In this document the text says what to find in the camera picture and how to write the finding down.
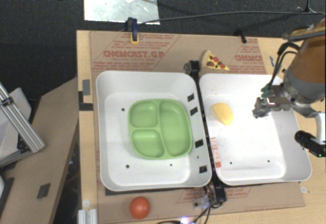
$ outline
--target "divided green plate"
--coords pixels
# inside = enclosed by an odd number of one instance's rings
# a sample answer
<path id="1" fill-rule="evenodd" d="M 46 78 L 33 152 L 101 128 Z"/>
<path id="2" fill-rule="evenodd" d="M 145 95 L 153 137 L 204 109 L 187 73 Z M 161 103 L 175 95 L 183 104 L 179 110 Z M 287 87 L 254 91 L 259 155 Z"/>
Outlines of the divided green plate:
<path id="1" fill-rule="evenodd" d="M 184 106 L 171 99 L 147 99 L 128 112 L 129 137 L 135 152 L 146 159 L 171 159 L 189 153 L 193 136 Z"/>

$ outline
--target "red ball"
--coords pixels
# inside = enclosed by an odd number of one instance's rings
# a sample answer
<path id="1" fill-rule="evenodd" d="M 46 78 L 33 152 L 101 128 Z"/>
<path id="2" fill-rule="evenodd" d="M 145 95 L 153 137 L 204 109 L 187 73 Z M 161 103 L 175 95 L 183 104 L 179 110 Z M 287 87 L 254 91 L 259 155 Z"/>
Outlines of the red ball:
<path id="1" fill-rule="evenodd" d="M 145 218 L 150 209 L 149 202 L 144 197 L 136 197 L 129 204 L 129 212 L 136 219 Z"/>

